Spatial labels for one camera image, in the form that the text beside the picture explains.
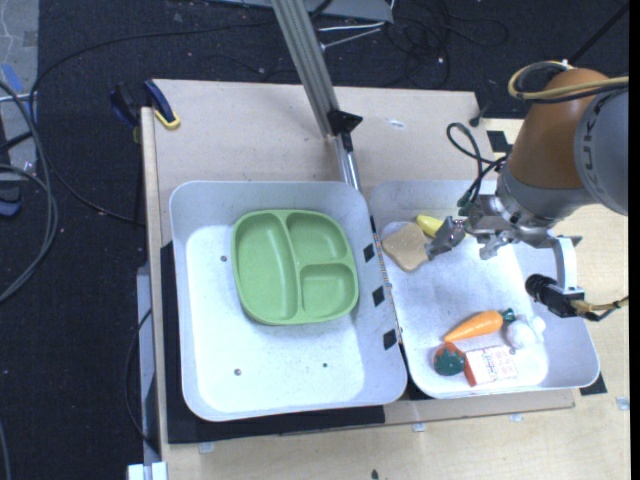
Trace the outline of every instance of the green round object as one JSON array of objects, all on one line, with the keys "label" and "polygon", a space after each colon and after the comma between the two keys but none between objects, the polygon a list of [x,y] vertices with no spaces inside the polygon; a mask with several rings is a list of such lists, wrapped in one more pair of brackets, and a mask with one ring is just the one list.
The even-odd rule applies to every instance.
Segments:
[{"label": "green round object", "polygon": [[433,366],[440,375],[457,375],[464,371],[464,353],[453,343],[445,343],[436,351]]}]

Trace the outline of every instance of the green divided tray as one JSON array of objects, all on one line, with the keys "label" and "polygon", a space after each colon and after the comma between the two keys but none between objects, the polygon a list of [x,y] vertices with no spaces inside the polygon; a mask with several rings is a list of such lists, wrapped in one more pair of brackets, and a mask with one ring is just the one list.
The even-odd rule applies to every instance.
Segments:
[{"label": "green divided tray", "polygon": [[231,259],[243,309],[264,324],[325,322],[358,301],[351,247],[340,224],[323,213],[248,213],[233,227]]}]

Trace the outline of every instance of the table surface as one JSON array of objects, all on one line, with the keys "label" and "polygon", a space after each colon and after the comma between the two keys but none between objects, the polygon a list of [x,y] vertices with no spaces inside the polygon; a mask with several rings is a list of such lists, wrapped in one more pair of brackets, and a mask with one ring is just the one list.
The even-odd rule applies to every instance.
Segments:
[{"label": "table surface", "polygon": [[[339,168],[301,86],[156,83],[182,121],[169,131],[150,109],[142,112],[154,355],[162,372],[159,255],[171,240],[172,191],[195,179],[339,180]],[[341,108],[364,117],[352,135],[366,198],[388,180],[475,177],[475,162],[444,133],[449,123],[466,123],[477,113],[473,93],[337,87],[336,94]],[[493,155],[487,129],[504,131],[513,142],[520,124],[485,120],[475,128],[483,156]],[[578,279],[591,302],[628,293],[627,223],[588,206],[556,228],[558,234],[583,236],[576,249]],[[164,378],[157,375],[160,456],[170,479],[630,478],[628,308],[590,323],[589,330],[604,393],[400,400],[385,407],[384,426],[220,441],[211,453],[167,442]],[[409,424],[419,421],[427,422],[422,431]]]}]

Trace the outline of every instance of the black floor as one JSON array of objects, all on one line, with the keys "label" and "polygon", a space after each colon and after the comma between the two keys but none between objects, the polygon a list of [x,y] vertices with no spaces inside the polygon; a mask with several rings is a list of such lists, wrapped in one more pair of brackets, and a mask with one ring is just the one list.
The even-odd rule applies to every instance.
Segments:
[{"label": "black floor", "polygon": [[[393,27],[328,49],[327,64],[336,85],[475,91],[489,115],[523,117],[527,107],[506,85],[527,64],[580,54],[579,66],[628,73],[628,12],[581,54],[628,1],[399,0]],[[142,218],[140,149],[111,112],[109,92],[124,81],[142,99],[152,77],[297,78],[271,11],[208,2],[40,0],[39,56],[39,128],[51,164],[107,211],[79,202],[54,176],[56,241],[0,305],[0,419],[15,479],[123,478],[142,460],[124,366],[146,251],[143,227],[127,222]],[[42,191],[23,190],[21,214],[0,218],[2,288],[34,257],[44,230]]]}]

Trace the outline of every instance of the carrot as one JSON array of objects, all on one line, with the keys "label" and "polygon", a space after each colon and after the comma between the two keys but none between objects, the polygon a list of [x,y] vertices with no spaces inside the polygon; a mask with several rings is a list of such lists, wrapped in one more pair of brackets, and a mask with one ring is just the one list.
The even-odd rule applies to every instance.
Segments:
[{"label": "carrot", "polygon": [[444,337],[444,341],[466,340],[475,338],[476,336],[491,334],[492,332],[500,330],[504,322],[512,322],[513,320],[515,320],[515,314],[512,309],[505,311],[496,311],[495,309],[483,311],[453,329]]}]

